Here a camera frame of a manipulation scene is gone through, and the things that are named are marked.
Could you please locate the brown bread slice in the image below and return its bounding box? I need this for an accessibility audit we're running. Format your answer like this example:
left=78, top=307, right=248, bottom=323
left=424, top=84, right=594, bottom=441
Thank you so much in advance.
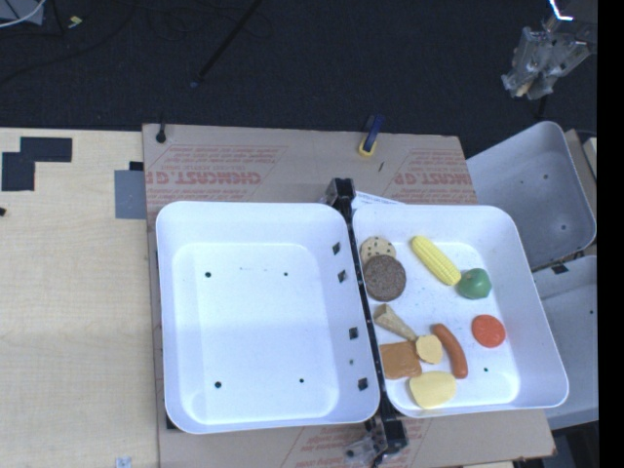
left=378, top=340, right=424, bottom=381

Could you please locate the large yellow potato slice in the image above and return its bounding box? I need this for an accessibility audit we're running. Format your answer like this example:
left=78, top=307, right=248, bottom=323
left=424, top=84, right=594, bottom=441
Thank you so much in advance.
left=408, top=370, right=458, bottom=410

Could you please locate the yellow corn cob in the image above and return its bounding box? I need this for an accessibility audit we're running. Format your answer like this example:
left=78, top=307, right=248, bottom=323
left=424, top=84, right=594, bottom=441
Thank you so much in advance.
left=409, top=234, right=462, bottom=288

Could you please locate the thin black rod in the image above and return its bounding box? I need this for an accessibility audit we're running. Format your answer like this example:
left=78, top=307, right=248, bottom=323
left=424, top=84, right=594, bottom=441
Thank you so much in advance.
left=338, top=203, right=397, bottom=424

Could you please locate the orange round slice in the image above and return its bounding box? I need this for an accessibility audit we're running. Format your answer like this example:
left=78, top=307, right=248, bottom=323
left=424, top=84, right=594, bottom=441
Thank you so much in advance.
left=470, top=314, right=507, bottom=349

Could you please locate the small yellow potato slice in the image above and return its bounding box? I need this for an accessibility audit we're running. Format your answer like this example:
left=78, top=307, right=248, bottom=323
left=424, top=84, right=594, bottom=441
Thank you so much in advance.
left=414, top=333, right=445, bottom=366

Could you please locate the chocolate chip biscuit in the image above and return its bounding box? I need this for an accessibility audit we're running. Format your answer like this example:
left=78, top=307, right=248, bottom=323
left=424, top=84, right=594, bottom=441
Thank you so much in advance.
left=359, top=235, right=397, bottom=265

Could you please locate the brown round burger patty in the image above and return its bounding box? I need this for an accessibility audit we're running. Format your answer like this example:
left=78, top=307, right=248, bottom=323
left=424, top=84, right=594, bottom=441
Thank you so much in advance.
left=363, top=254, right=408, bottom=303

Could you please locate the white paper sheet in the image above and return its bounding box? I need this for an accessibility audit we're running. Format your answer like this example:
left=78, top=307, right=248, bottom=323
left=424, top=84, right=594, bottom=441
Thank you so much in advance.
left=351, top=190, right=407, bottom=211

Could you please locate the white plastic tray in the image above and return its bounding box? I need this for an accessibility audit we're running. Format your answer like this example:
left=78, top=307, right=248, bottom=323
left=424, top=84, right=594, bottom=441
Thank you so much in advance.
left=154, top=200, right=381, bottom=436
left=350, top=204, right=570, bottom=419

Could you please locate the brown cardboard board red print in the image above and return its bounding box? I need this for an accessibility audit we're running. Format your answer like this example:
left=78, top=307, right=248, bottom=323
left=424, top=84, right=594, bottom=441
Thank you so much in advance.
left=140, top=122, right=558, bottom=468

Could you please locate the green bell pepper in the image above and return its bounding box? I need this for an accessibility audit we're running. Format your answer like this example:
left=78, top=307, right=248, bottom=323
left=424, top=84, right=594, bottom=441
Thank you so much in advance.
left=455, top=267, right=493, bottom=301

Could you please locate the orange-brown sausage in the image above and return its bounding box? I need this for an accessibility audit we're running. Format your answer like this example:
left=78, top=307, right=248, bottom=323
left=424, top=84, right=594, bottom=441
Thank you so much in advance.
left=431, top=323, right=470, bottom=380

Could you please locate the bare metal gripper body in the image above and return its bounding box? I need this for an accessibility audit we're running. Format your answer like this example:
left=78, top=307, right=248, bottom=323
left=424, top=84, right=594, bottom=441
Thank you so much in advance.
left=515, top=17, right=599, bottom=76

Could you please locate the beige wedge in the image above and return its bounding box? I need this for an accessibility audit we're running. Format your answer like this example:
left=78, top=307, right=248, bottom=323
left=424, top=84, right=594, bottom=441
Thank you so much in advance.
left=372, top=302, right=419, bottom=343

